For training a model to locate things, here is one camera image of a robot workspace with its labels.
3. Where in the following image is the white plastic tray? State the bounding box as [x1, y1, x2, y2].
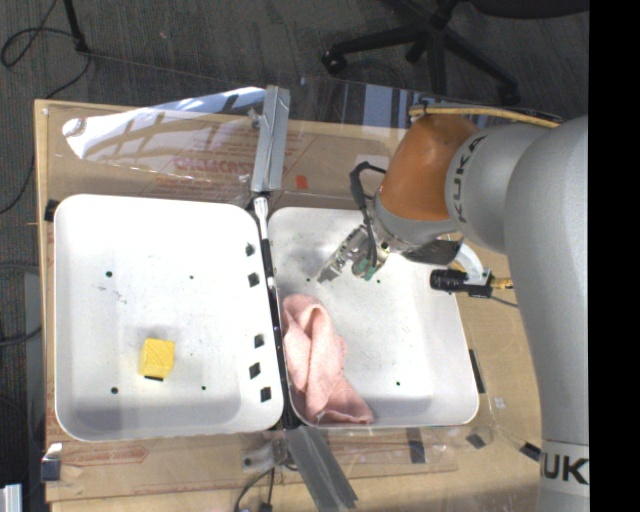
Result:
[266, 205, 481, 430]
[53, 193, 286, 443]

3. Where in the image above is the black office chair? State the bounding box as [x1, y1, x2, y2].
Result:
[320, 0, 590, 107]

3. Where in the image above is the yellow cube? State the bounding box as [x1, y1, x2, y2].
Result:
[138, 337, 177, 382]

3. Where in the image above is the black cylinder on white bracket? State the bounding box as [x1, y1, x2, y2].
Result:
[429, 242, 494, 300]

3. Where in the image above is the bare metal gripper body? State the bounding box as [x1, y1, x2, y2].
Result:
[337, 224, 392, 278]

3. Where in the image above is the pink cloth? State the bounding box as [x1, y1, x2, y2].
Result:
[279, 293, 376, 427]

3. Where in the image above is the brown cardboard board red print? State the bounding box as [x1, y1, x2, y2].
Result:
[33, 98, 547, 504]

